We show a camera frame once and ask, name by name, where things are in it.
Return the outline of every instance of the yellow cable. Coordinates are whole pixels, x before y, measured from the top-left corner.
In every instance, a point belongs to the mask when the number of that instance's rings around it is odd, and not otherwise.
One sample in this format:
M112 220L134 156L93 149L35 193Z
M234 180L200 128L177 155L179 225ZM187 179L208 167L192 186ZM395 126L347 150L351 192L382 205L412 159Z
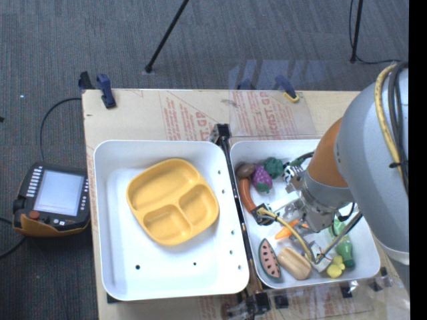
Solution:
M291 231L292 235L294 235L296 237L296 239L301 243L304 251L307 254L307 257L310 261L313 261L313 257L312 257L312 253L310 253L310 250L307 248L306 243L304 242L304 240L301 238L300 234L298 232L296 232L296 230L290 226L286 221L284 221L282 218L278 217L277 215L275 215L274 213L266 210L266 209L259 209L258 214L260 215L269 215L270 217L273 217L274 219L276 219L278 222L280 222L284 227L287 227L289 231Z
M375 82L375 88L374 88L374 100L375 100L375 110L378 118L378 122L380 123L380 128L382 131L382 134L384 136L384 140L386 141L388 150L390 151L390 154L392 155L392 158L395 163L398 163L400 161L398 150L396 148L396 145L394 144L392 134L390 132L390 129L387 125L386 116L384 114L384 106L382 104L382 86L383 83L389 74L391 70L396 66L396 64L393 64L387 68L385 68L377 77L377 80ZM402 168L398 166L399 174L402 176Z

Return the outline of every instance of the green bottle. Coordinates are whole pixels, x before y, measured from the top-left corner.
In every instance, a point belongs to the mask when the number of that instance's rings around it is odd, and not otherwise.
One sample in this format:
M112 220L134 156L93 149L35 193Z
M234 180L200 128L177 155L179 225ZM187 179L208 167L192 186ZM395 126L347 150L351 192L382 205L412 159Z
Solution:
M334 230L336 235L339 235L345 226L346 224L344 222L341 222L338 218L334 219ZM335 238L335 235L332 232L332 227L329 228L329 232L331 236ZM353 245L348 235L344 235L340 239L338 244L335 246L335 251L337 252L337 254L342 256L342 259L344 261L344 265L346 266L346 268L353 268L355 265L353 260L352 250L353 250Z

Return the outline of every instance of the white tray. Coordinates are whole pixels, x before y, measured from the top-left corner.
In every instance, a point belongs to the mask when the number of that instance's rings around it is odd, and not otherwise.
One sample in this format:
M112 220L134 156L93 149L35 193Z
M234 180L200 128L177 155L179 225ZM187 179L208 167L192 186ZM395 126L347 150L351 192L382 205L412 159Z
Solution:
M220 205L213 225L167 247L142 229L126 201L129 181L160 161L189 161ZM121 301L237 293L249 280L224 152L207 141L106 141L94 153L101 274Z
M230 150L230 157L234 171L242 163L262 163L268 157L275 157L284 162L291 161L313 151L318 144L318 139L305 140L265 140L265 141L240 141L235 143ZM268 193L258 193L251 187L251 197L255 205L261 203L271 203L287 194L285 190L285 182L281 177L274 179L273 189ZM353 258L356 266L352 270L344 270L342 275L337 279L324 277L315 269L312 269L308 279L297 280L290 275L283 267L281 267L282 280L274 281L269 278L260 265L258 258L258 247L264 238L270 242L276 255L280 249L285 246L293 247L298 252L302 252L294 243L288 239L275 239L275 234L282 228L278 222L271 225L258 225L253 216L242 207L244 219L248 230L250 247L254 256L256 271L261 281L268 287L274 289L285 289L290 287L302 287L306 285L317 285L321 283L331 283L338 281L350 281L355 279L367 279L375 276L380 269L380 257L375 246L369 226L364 218L361 218L357 225L349 232L350 239L353 244ZM341 210L342 214L347 214L347 208ZM331 241L328 230L320 231L318 234L312 234L305 237L307 242L315 240L321 247L325 248Z

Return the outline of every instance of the red button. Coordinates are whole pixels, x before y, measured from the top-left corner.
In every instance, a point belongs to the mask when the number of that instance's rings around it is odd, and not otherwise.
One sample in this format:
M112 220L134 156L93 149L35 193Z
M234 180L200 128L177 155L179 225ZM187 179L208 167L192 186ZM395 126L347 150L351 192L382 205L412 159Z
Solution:
M29 212L28 216L35 221L40 217L40 213L38 211L32 210Z

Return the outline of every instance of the tripod leg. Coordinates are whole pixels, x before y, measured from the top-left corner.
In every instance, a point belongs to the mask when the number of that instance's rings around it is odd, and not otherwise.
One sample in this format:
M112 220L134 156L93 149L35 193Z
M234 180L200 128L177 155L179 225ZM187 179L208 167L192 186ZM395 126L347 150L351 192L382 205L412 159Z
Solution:
M173 20L171 22L171 25L167 29L165 35L163 36L163 39L160 41L159 46L155 50L155 53L154 53L153 57L151 58L151 61L149 61L149 63L145 66L145 72L150 73L151 70L153 69L154 61L157 59L157 56L159 55L162 47L165 45L167 38L169 37L170 33L172 32L173 28L175 27L175 24L177 23L177 21L178 21L179 17L181 16L183 10L185 9L185 6L188 4L188 1L189 0L184 0L183 3L181 4L181 7L179 8L178 12L176 13L175 17L173 18Z
M363 0L359 0L358 15L356 18L356 29L354 30L353 51L352 51L352 57L350 58L351 63L356 62L356 58L357 58L356 50L358 48L359 27L360 27L360 18L362 17L362 7L363 7Z

